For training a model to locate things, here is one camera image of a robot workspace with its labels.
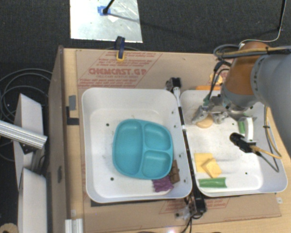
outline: yellow block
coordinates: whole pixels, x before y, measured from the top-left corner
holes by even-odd
[[[212,159],[212,153],[194,153],[195,165],[197,172],[205,173],[206,171],[202,167],[202,165]]]
[[[217,178],[221,173],[221,169],[214,158],[206,161],[202,168],[209,174],[212,178]]]

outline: teal divided plate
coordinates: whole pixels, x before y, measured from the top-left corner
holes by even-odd
[[[157,180],[165,177],[173,162],[173,141],[162,125],[128,119],[116,128],[113,140],[113,164],[122,174]]]

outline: dark gray floor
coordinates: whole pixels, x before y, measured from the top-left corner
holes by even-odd
[[[248,38],[274,39],[281,8],[281,0],[138,0],[138,4],[144,43],[129,46],[151,51],[211,52],[218,45]],[[0,0],[0,78],[23,68],[51,71],[58,45],[113,46],[70,39],[69,20],[69,0]],[[291,0],[281,36],[271,45],[291,45]],[[19,82],[48,90],[43,79],[26,77]],[[30,95],[43,103],[40,95]],[[17,92],[10,99],[15,107]],[[2,151],[13,158],[11,147]],[[0,225],[16,223],[16,213],[14,164],[0,158]]]

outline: white tray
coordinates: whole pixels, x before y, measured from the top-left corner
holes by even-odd
[[[176,98],[165,90],[91,88],[82,96],[85,140],[86,189],[100,203],[161,200],[186,197],[192,180]],[[117,125],[129,118],[165,126],[173,139],[180,182],[156,193],[151,180],[130,178],[113,166],[112,144]]]
[[[199,187],[200,191],[209,197],[283,191],[288,181],[281,160],[276,160],[280,170],[277,173],[262,158],[253,153],[242,152],[229,140],[231,133],[239,132],[235,120],[227,118],[222,124],[213,124],[207,129],[201,129],[192,124],[193,114],[208,93],[209,91],[188,90],[181,95],[197,186],[199,187],[198,179],[209,178],[209,176],[206,173],[196,172],[194,153],[212,153],[222,170],[219,177],[226,177],[227,188]],[[254,140],[257,146],[268,151],[269,146],[263,128],[263,111],[263,105],[257,103],[252,110],[247,111],[247,115],[257,117],[254,121]],[[272,157],[265,154],[263,156],[274,164]]]

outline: metal sheet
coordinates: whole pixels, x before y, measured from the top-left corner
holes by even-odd
[[[110,0],[70,0],[70,36],[72,39],[115,41],[118,36],[127,42],[142,43],[137,0],[115,0],[108,15],[99,7]]]

